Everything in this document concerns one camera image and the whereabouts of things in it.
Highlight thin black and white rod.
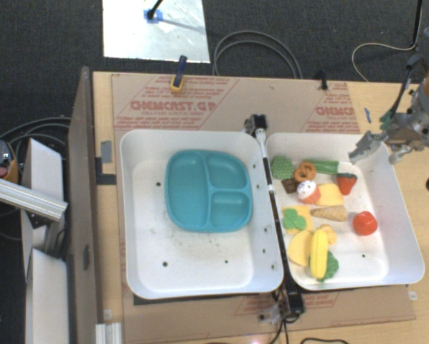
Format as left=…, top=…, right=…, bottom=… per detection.
left=254, top=127, right=298, bottom=300

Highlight yellow cheese wedge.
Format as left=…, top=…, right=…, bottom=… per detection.
left=314, top=183, right=345, bottom=207

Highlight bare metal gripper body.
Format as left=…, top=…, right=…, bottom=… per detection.
left=384, top=110, right=429, bottom=153

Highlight orange yellow toy food piece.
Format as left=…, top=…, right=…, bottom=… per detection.
left=319, top=224, right=339, bottom=247

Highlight blue divided plate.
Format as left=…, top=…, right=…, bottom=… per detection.
left=164, top=149, right=253, bottom=234

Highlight brown cardboard board red print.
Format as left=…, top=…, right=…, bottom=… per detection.
left=110, top=73, right=417, bottom=335

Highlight white plastic tray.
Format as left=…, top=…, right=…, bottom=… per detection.
left=265, top=131, right=426, bottom=292
left=119, top=128, right=286, bottom=300

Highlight brown pretzel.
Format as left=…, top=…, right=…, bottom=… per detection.
left=293, top=160, right=317, bottom=183

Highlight red tomato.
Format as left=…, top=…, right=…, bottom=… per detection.
left=352, top=211, right=379, bottom=237

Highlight tan ice cream cone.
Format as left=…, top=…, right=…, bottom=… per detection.
left=309, top=205, right=349, bottom=223

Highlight pink and white cupcake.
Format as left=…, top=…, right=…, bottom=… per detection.
left=296, top=179, right=322, bottom=206

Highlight yellow cracker with green leaf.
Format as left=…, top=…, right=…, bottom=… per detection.
left=281, top=206, right=315, bottom=236

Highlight green lettuce leaf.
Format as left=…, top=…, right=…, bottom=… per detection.
left=308, top=250, right=340, bottom=283

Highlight yellow corn cob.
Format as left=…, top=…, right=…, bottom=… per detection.
left=308, top=228, right=331, bottom=280

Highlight green grapes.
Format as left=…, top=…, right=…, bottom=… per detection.
left=270, top=155, right=296, bottom=181

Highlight yellow taco shell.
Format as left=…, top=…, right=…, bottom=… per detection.
left=286, top=229, right=314, bottom=267

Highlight brown chocolate piece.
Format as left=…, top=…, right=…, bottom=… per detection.
left=280, top=178, right=301, bottom=194

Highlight red strawberry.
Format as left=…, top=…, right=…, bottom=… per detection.
left=336, top=172, right=359, bottom=196

